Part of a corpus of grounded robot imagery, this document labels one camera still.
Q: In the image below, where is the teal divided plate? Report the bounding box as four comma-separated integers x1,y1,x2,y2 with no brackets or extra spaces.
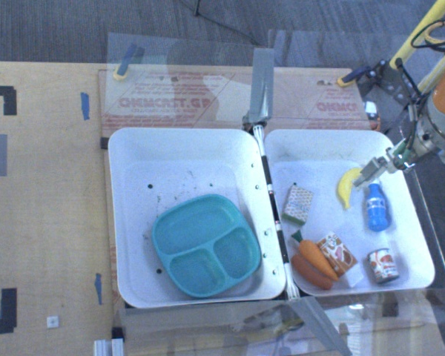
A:
151,193,263,299

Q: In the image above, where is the thin black and white rod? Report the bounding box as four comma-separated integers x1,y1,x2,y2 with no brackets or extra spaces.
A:
251,123,301,301

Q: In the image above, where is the orange-red sausage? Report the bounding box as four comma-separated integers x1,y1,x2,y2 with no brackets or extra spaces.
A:
290,253,334,291

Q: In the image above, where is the orange carrot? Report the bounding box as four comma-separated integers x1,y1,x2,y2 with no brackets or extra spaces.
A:
290,230,340,283

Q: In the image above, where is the white plastic tray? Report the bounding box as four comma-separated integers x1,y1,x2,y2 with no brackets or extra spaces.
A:
107,126,288,309
263,128,436,298

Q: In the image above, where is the yellow banana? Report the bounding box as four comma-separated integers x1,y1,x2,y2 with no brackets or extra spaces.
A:
336,167,363,211

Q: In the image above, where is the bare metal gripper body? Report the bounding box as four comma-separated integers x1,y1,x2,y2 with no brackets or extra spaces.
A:
384,119,445,174

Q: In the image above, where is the blue bottle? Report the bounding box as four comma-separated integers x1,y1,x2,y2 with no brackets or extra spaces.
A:
364,182,392,233

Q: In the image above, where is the brown and white carton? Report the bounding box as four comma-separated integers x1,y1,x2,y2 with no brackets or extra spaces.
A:
315,231,365,289

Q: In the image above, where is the small white and red can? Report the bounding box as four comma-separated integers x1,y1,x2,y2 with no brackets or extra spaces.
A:
366,248,401,285

